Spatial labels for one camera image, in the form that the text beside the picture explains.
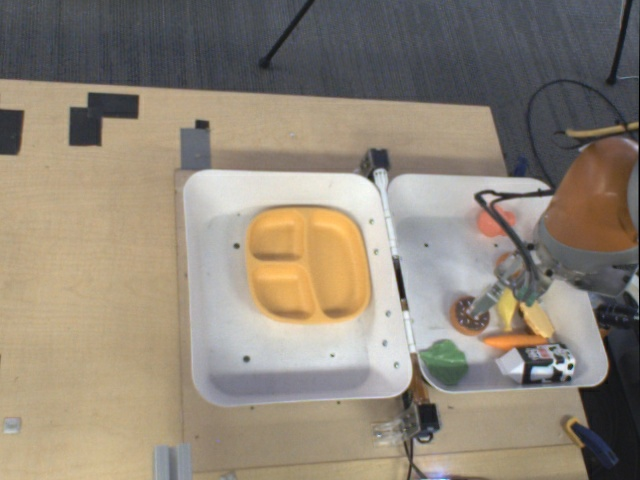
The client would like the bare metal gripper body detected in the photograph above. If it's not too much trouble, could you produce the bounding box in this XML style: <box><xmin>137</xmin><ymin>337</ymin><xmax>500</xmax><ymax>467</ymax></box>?
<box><xmin>493</xmin><ymin>252</ymin><xmax>632</xmax><ymax>303</ymax></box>

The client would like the yellow banana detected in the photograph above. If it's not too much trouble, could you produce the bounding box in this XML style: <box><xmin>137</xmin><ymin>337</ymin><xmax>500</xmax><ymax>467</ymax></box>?
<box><xmin>496</xmin><ymin>287</ymin><xmax>521</xmax><ymax>333</ymax></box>

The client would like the chocolate sprinkled doughnut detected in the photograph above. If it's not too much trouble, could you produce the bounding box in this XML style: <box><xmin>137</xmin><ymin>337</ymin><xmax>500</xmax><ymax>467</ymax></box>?
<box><xmin>449</xmin><ymin>294</ymin><xmax>492</xmax><ymax>337</ymax></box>

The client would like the orange carrot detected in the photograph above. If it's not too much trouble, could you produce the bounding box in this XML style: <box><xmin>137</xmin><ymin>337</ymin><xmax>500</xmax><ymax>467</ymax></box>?
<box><xmin>482</xmin><ymin>333</ymin><xmax>550</xmax><ymax>351</ymax></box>

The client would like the yellow toy pizza slice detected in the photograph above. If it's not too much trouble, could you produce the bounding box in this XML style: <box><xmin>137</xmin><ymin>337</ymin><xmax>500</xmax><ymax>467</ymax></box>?
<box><xmin>518</xmin><ymin>301</ymin><xmax>557</xmax><ymax>340</ymax></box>

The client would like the white plastic tray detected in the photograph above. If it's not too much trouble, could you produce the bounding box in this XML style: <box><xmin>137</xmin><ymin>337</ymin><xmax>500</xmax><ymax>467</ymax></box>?
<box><xmin>182</xmin><ymin>168</ymin><xmax>414</xmax><ymax>409</ymax></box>
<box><xmin>387</xmin><ymin>173</ymin><xmax>610</xmax><ymax>395</ymax></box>

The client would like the green toy lettuce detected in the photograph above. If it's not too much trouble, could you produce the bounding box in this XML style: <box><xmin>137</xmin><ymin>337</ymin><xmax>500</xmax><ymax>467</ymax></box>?
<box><xmin>418</xmin><ymin>338</ymin><xmax>470</xmax><ymax>387</ymax></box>

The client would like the pink toy food piece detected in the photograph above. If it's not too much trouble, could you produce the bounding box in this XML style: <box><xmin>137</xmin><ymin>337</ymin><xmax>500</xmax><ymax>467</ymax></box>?
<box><xmin>476</xmin><ymin>204</ymin><xmax>517</xmax><ymax>240</ymax></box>

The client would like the white cow print carton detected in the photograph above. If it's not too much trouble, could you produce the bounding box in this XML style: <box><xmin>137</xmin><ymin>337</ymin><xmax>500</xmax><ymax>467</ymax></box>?
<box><xmin>494</xmin><ymin>343</ymin><xmax>577</xmax><ymax>386</ymax></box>

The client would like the thin black and white rod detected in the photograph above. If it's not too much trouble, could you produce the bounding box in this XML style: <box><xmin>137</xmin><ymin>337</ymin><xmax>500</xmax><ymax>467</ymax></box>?
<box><xmin>372</xmin><ymin>166</ymin><xmax>419</xmax><ymax>355</ymax></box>

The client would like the orange divided plate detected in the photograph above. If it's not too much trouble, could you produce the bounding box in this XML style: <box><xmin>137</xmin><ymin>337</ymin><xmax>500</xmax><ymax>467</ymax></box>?
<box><xmin>245</xmin><ymin>206</ymin><xmax>373</xmax><ymax>326</ymax></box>

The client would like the black tripod leg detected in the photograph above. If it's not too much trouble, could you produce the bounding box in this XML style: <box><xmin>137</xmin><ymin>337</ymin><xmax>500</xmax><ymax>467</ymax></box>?
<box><xmin>257</xmin><ymin>0</ymin><xmax>341</xmax><ymax>70</ymax></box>
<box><xmin>605</xmin><ymin>0</ymin><xmax>640</xmax><ymax>87</ymax></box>

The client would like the black cylinder on white bracket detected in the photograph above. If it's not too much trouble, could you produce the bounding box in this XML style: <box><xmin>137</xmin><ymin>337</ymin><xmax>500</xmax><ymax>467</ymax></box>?
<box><xmin>595</xmin><ymin>301</ymin><xmax>640</xmax><ymax>330</ymax></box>

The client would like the black block with wires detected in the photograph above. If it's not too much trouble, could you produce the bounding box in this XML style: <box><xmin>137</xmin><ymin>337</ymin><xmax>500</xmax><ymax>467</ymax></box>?
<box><xmin>366</xmin><ymin>148</ymin><xmax>392</xmax><ymax>172</ymax></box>
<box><xmin>416</xmin><ymin>402</ymin><xmax>442</xmax><ymax>443</ymax></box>

